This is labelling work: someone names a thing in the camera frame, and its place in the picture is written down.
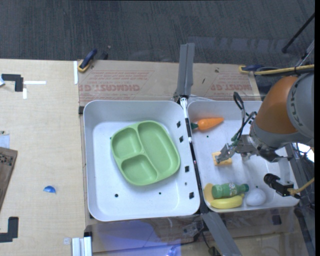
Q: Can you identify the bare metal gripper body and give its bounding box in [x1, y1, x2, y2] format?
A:
[226, 134, 264, 158]

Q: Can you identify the white plastic tray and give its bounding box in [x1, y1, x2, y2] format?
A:
[83, 99, 201, 223]
[186, 100, 301, 214]

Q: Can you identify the orange carrot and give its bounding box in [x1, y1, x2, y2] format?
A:
[190, 117, 225, 132]

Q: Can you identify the green bottle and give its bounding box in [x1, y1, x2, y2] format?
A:
[211, 182, 250, 200]

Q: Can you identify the yellow banana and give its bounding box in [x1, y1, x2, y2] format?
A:
[203, 182, 246, 210]

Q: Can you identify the white egg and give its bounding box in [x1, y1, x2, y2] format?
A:
[245, 188, 267, 207]

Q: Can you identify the green divided plate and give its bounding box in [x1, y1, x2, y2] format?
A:
[110, 120, 181, 187]

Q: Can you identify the brown cardboard board red print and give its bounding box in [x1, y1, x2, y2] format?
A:
[77, 59, 301, 253]

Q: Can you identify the brown cardboard packet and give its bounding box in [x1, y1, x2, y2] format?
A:
[0, 146, 19, 212]

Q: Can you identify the black cylinder on white bracket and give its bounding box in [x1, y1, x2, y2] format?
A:
[263, 155, 296, 198]

